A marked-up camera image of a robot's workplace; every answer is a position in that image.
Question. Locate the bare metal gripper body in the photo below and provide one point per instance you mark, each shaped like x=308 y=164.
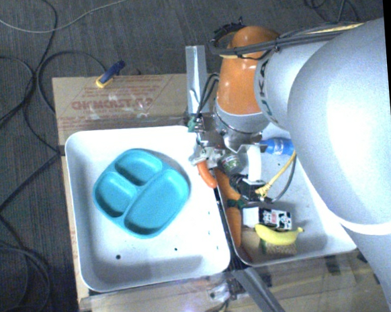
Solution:
x=214 y=133

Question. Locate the tan bread slice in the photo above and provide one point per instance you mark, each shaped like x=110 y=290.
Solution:
x=250 y=245

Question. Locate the blue divided plate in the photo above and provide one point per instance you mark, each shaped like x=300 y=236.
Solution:
x=158 y=202

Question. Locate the brown cardboard board red print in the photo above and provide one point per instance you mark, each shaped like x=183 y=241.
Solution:
x=117 y=104

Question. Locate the yellow banana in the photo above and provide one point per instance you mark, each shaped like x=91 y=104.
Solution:
x=276 y=236

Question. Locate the white plastic tray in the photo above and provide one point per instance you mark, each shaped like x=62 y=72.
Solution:
x=306 y=230
x=149 y=260

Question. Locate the blue bottle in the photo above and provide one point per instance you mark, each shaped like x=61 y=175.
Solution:
x=277 y=146

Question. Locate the brown textured bread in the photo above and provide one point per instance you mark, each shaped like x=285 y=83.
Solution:
x=280 y=249

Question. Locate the black and white carton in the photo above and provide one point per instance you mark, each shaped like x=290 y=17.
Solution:
x=274 y=218

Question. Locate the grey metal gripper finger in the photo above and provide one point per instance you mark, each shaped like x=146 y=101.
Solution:
x=195 y=158
x=216 y=157

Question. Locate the orange sausage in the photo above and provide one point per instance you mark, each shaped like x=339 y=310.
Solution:
x=208 y=178

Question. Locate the orange carrot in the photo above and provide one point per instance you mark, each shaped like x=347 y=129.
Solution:
x=226 y=184
x=235 y=226

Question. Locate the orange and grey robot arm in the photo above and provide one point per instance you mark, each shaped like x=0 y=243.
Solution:
x=342 y=133

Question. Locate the white cube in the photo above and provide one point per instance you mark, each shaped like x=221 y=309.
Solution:
x=250 y=217

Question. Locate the small green can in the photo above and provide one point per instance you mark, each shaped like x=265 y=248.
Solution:
x=231 y=162

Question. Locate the black cylinder on white bracket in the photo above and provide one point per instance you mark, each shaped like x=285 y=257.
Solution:
x=255 y=162

